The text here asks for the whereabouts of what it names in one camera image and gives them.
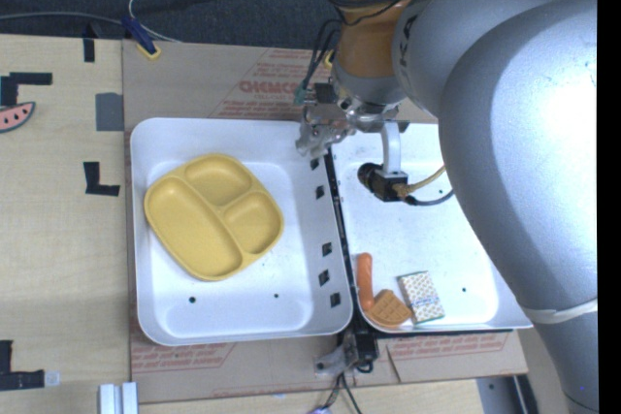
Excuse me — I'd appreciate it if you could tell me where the orange sausage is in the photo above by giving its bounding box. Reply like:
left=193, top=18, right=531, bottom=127
left=355, top=252, right=376, bottom=312

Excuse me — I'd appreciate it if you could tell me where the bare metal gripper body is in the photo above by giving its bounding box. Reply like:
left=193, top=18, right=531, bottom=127
left=302, top=82, right=403, bottom=134

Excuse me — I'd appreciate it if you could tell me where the brown cardboard board, red print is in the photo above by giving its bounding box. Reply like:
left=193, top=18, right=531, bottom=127
left=120, top=38, right=530, bottom=404

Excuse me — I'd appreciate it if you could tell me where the orange waffle biscuit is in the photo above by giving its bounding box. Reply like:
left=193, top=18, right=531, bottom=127
left=364, top=288, right=413, bottom=332

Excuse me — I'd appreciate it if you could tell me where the pink watermelon slice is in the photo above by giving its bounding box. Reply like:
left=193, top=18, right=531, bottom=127
left=0, top=101, right=37, bottom=134

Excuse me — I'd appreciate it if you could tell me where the black cylinder on white bracket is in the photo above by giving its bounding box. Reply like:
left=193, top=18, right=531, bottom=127
left=357, top=121, right=411, bottom=204

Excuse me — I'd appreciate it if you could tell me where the white patterned carton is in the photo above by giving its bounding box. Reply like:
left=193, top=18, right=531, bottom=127
left=397, top=271, right=446, bottom=326

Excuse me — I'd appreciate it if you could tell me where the white plastic tray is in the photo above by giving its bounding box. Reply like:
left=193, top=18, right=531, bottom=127
left=129, top=116, right=354, bottom=347
left=329, top=120, right=535, bottom=334

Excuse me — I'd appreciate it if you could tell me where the yellow divided plate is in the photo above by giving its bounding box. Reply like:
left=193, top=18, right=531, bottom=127
left=143, top=152, right=286, bottom=283

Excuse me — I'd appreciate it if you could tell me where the black block with thin wires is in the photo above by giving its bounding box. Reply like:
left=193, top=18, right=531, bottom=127
left=339, top=331, right=380, bottom=373

